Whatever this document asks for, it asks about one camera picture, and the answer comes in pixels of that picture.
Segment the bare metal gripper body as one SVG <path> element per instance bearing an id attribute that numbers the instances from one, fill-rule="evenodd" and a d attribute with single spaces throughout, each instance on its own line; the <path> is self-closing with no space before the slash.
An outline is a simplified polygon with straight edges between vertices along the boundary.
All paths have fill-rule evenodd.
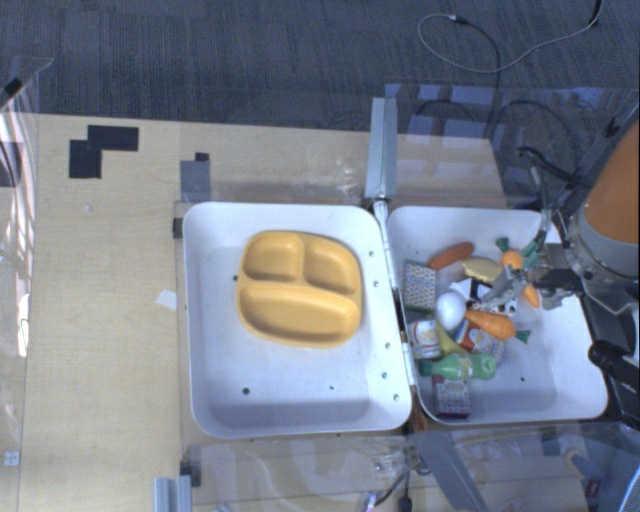
<path id="1" fill-rule="evenodd" d="M 583 296 L 595 273 L 576 245 L 545 245 L 526 276 L 539 292 L 542 307 L 552 310 L 560 307 L 564 298 Z"/>

